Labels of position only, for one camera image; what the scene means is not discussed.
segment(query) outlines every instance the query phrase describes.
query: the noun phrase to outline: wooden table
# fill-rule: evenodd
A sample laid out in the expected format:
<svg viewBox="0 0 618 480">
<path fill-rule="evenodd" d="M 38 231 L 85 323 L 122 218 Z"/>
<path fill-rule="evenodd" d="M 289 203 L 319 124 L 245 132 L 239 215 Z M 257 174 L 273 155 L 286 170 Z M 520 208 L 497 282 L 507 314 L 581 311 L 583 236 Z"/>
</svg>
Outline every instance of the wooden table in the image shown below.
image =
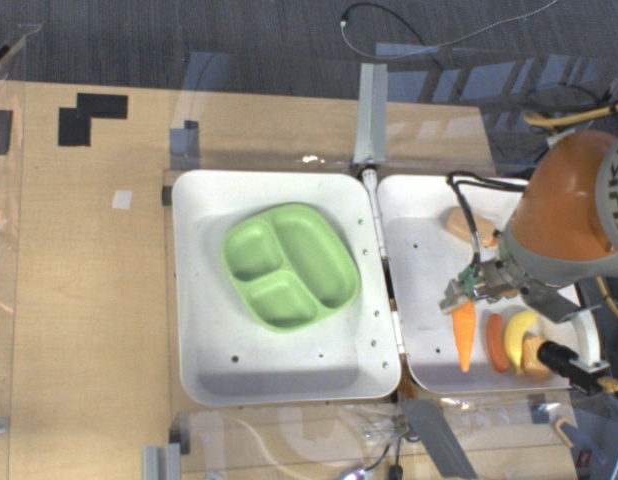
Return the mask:
<svg viewBox="0 0 618 480">
<path fill-rule="evenodd" d="M 249 168 L 251 159 L 266 167 L 273 158 L 296 170 L 342 170 L 353 150 L 357 104 L 38 83 L 24 91 L 11 429 L 0 453 L 8 438 L 10 480 L 140 478 L 142 448 L 165 444 L 172 410 L 161 202 L 169 128 L 197 120 L 205 161 L 219 167 Z M 94 119 L 91 147 L 59 147 L 58 109 L 75 107 L 78 92 L 127 95 L 128 118 Z M 399 167 L 417 161 L 434 170 L 460 159 L 492 170 L 479 113 L 466 107 L 390 105 L 388 156 Z M 112 208 L 117 191 L 132 192 L 129 209 Z M 225 478 L 331 478 L 349 467 L 347 455 L 314 464 L 280 437 L 287 424 L 322 436 L 330 410 L 318 405 L 302 409 L 300 420 L 276 416 L 273 424 L 261 416 L 240 424 L 226 434 L 235 438 L 235 445 L 226 440 L 228 455 L 244 453 L 240 443 L 253 447 L 255 439 L 273 456 Z M 493 432 L 509 437 L 494 441 Z M 465 436 L 469 458 L 490 478 L 501 478 L 498 471 L 525 471 L 513 478 L 573 474 L 567 448 L 548 426 L 493 432 L 476 428 Z M 493 442 L 501 443 L 497 452 L 484 444 Z M 521 455 L 533 456 L 526 470 Z M 438 478 L 422 447 L 405 449 L 403 464 L 406 479 Z"/>
</svg>

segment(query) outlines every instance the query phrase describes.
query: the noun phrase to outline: orange carrot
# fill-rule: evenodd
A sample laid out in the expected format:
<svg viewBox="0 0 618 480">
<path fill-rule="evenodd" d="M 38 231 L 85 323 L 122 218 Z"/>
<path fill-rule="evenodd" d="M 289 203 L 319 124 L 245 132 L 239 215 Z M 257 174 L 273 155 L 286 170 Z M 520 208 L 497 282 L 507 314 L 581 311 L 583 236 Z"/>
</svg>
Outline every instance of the orange carrot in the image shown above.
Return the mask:
<svg viewBox="0 0 618 480">
<path fill-rule="evenodd" d="M 473 337 L 476 331 L 476 306 L 474 306 L 473 301 L 465 302 L 451 312 L 451 317 L 460 369 L 463 372 L 468 372 L 471 363 Z"/>
<path fill-rule="evenodd" d="M 498 313 L 494 313 L 487 320 L 487 352 L 491 364 L 498 373 L 504 373 L 509 369 L 509 359 L 502 343 L 503 326 L 504 320 Z"/>
</svg>

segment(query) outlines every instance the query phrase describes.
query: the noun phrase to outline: green plate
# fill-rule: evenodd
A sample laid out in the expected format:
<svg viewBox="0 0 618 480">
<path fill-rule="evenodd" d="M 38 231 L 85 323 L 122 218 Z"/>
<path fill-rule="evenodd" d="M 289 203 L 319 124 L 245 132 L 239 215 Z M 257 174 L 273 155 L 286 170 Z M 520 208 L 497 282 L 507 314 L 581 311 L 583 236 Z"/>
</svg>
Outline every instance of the green plate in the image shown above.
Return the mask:
<svg viewBox="0 0 618 480">
<path fill-rule="evenodd" d="M 325 218 L 304 204 L 271 208 L 230 229 L 222 261 L 249 311 L 273 331 L 318 322 L 360 292 L 349 251 Z"/>
</svg>

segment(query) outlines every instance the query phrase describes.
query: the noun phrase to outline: yellow banana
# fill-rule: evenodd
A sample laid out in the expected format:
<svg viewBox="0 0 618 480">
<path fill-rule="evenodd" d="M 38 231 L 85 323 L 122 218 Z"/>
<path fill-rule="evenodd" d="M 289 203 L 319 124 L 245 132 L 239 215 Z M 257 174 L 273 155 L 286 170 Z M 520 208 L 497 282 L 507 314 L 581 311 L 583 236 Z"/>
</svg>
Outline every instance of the yellow banana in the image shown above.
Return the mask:
<svg viewBox="0 0 618 480">
<path fill-rule="evenodd" d="M 538 314 L 530 309 L 525 309 L 513 315 L 505 327 L 503 338 L 505 354 L 516 369 L 516 375 L 522 373 L 522 343 L 525 333 L 538 319 Z"/>
</svg>

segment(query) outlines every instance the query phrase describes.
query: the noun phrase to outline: white tray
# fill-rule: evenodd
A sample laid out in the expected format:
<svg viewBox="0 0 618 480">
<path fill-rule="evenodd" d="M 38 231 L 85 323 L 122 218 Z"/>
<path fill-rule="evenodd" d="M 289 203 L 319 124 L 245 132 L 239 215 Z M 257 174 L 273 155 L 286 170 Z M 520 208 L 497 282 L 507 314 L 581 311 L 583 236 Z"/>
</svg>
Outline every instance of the white tray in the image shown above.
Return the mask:
<svg viewBox="0 0 618 480">
<path fill-rule="evenodd" d="M 225 233 L 272 206 L 299 202 L 330 222 L 360 271 L 354 303 L 281 334 L 256 323 L 221 262 Z M 334 174 L 192 171 L 173 189 L 183 385 L 199 403 L 377 398 L 395 389 L 400 362 L 368 195 Z"/>
<path fill-rule="evenodd" d="M 463 186 L 472 209 L 503 229 L 519 194 Z M 476 304 L 478 322 L 471 369 L 463 373 L 453 336 L 451 316 L 443 315 L 438 301 L 447 283 L 471 260 L 471 246 L 446 231 L 448 212 L 458 206 L 455 195 L 440 176 L 390 176 L 378 187 L 382 222 L 396 304 L 402 321 L 405 348 L 414 379 L 424 388 L 441 393 L 499 392 L 566 387 L 566 379 L 552 375 L 538 381 L 526 375 L 500 374 L 492 368 L 484 329 L 489 312 L 505 320 L 524 308 L 519 297 L 495 304 Z M 485 257 L 493 251 L 485 252 Z M 573 287 L 561 293 L 574 302 Z M 544 337 L 578 350 L 571 323 L 560 325 L 540 317 L 532 328 Z"/>
</svg>

